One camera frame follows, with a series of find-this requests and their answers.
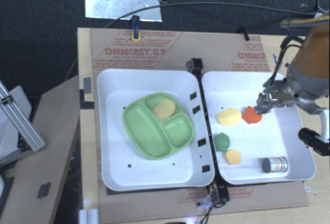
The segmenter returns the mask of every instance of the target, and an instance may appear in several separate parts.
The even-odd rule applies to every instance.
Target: silver can
[[[285,157],[264,158],[262,160],[262,168],[266,173],[286,172],[288,170],[288,161]]]

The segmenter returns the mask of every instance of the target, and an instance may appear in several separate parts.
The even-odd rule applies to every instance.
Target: green plate
[[[175,112],[158,120],[153,109],[164,99],[175,103]],[[194,138],[194,127],[187,113],[169,94],[147,95],[129,104],[123,113],[123,123],[136,147],[150,159],[163,159],[188,145]]]

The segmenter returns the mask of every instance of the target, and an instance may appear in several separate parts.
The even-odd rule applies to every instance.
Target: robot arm
[[[311,115],[320,115],[321,135],[302,129],[299,138],[321,155],[329,155],[329,110],[315,103],[316,99],[329,95],[329,11],[321,18],[322,22],[311,28],[304,41],[290,36],[284,39],[274,74],[263,85],[265,89],[259,94],[255,109],[257,113],[265,114],[274,107],[296,105]],[[275,80],[292,40],[302,45],[287,66],[286,78]]]

